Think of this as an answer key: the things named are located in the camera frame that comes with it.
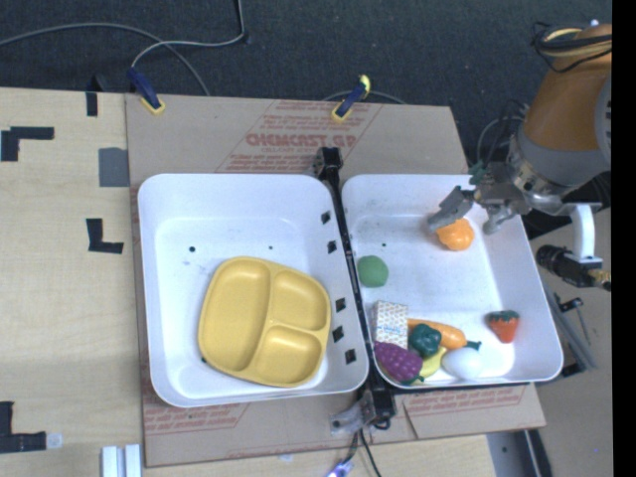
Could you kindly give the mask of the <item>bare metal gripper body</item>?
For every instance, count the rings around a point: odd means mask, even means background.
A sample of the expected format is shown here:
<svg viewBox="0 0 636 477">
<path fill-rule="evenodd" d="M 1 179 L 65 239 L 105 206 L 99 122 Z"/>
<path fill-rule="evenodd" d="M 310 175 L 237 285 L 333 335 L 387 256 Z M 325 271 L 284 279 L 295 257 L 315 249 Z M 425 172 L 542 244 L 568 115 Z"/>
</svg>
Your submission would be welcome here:
<svg viewBox="0 0 636 477">
<path fill-rule="evenodd" d="M 562 206 L 562 189 L 526 161 L 479 163 L 472 170 L 473 199 L 489 215 L 553 214 Z"/>
</svg>

